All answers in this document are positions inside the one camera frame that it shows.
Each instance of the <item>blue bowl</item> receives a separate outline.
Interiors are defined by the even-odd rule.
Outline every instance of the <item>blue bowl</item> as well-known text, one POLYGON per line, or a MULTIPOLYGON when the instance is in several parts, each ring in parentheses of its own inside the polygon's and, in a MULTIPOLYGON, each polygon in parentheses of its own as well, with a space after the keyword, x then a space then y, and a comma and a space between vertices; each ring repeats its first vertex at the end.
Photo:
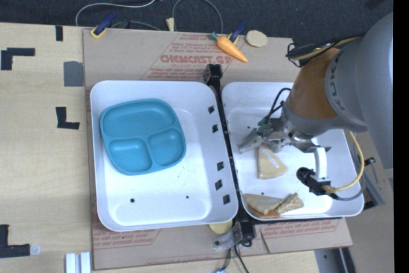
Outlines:
POLYGON ((111 106, 102 113, 100 128, 112 164, 126 175, 170 168, 186 153, 178 117, 159 99, 111 106))

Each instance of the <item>cardboard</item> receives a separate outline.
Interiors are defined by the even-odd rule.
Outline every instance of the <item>cardboard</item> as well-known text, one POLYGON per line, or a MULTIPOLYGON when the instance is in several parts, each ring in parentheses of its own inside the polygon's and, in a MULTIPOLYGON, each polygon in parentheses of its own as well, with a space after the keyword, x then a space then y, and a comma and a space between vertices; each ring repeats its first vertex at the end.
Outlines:
MULTIPOLYGON (((94 269, 224 258, 225 251, 213 248, 216 234, 208 226, 121 233, 102 226, 95 205, 89 93, 104 80, 202 81, 209 63, 222 66, 222 86, 233 81, 293 82, 298 68, 285 57, 291 39, 268 38, 257 48, 240 37, 237 46, 249 60, 243 63, 202 33, 109 29, 94 40, 90 31, 83 30, 83 47, 94 269)), ((256 232, 252 246, 242 249, 243 256, 351 245, 344 219, 256 225, 256 232)))

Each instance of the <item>carrot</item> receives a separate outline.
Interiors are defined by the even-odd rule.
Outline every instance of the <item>carrot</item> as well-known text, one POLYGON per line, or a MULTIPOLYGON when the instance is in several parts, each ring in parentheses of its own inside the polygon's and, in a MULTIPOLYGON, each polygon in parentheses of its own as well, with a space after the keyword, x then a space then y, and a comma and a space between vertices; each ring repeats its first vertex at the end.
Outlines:
POLYGON ((212 33, 210 35, 210 38, 216 40, 217 46, 220 49, 222 49, 226 54, 229 54, 230 56, 239 59, 244 63, 247 62, 247 58, 244 56, 241 50, 237 48, 237 46, 233 42, 231 42, 228 37, 224 35, 217 36, 215 33, 212 33))

